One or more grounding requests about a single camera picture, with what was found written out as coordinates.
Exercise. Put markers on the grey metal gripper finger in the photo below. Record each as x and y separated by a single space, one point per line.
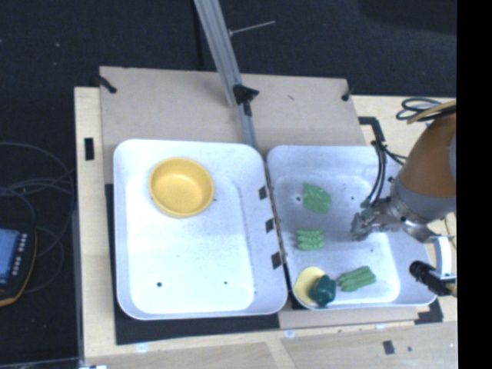
357 221
363 235

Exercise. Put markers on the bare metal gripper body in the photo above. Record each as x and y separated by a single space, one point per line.
388 217

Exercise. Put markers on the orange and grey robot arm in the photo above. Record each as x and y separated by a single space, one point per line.
430 160

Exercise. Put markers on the white plastic tray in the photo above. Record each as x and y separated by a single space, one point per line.
192 256
346 244

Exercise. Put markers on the green pea pods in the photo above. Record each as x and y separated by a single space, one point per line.
356 279
309 239

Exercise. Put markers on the green lettuce leaf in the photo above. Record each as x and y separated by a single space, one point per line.
317 198

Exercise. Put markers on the dark green broccoli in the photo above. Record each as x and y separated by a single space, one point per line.
323 290

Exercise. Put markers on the small yellow round dish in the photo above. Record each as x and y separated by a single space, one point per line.
305 281

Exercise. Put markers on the yellow bowl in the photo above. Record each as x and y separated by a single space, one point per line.
181 187

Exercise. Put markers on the pale brown flat board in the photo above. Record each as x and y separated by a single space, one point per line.
173 106

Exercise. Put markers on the black cylinder on white bracket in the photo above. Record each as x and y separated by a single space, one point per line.
430 277

